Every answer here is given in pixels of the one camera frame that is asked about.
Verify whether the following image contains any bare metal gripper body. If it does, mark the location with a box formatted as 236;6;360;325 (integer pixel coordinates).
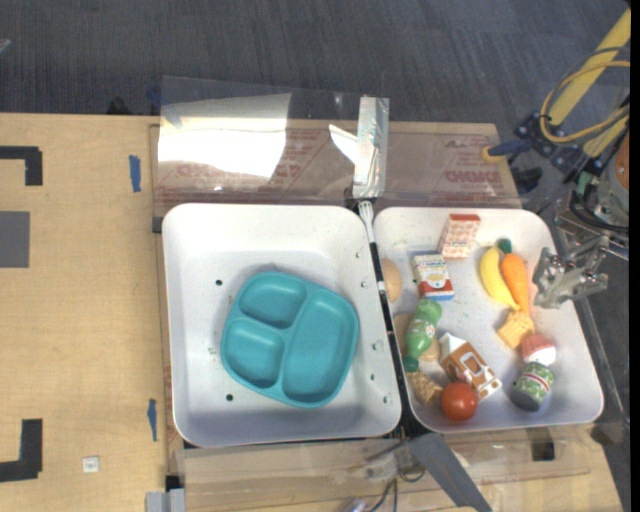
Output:
553;192;631;266

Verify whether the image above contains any orange carrot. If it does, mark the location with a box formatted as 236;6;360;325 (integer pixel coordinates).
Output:
496;238;532;317

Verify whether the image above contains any yellow banana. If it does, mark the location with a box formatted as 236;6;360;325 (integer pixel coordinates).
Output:
479;245;521;313

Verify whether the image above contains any yellow cracker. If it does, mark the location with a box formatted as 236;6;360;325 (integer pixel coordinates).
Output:
495;309;536;350

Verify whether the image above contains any white plastic tray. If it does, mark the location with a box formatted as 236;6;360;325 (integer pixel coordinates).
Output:
161;202;403;448
372;206;605;434

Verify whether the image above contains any orange and white carton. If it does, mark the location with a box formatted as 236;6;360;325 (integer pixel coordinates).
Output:
437;213;482;260

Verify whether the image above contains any green bottle with pink cap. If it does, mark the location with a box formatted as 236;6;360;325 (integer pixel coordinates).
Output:
508;333;558;413

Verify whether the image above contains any white red and blue carton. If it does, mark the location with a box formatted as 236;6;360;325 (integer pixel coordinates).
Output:
410;251;456;303

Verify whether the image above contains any white and brown carton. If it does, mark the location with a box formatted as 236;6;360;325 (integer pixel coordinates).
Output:
438;332;503;402

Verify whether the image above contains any green plastic bottle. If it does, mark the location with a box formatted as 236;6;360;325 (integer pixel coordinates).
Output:
402;298;444;374

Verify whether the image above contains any red tomato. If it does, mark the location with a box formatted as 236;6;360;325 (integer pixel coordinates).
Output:
440;381;479;422

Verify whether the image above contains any tan bread roll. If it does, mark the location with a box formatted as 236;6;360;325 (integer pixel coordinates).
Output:
381;257;404;304

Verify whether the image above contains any tan waffle piece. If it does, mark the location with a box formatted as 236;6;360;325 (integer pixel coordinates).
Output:
410;369;445;407

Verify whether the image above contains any thin black and white rod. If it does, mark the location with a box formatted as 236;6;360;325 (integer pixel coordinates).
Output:
357;199;407;427

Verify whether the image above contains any teal divided plate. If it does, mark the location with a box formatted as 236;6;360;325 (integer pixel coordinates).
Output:
219;271;361;409

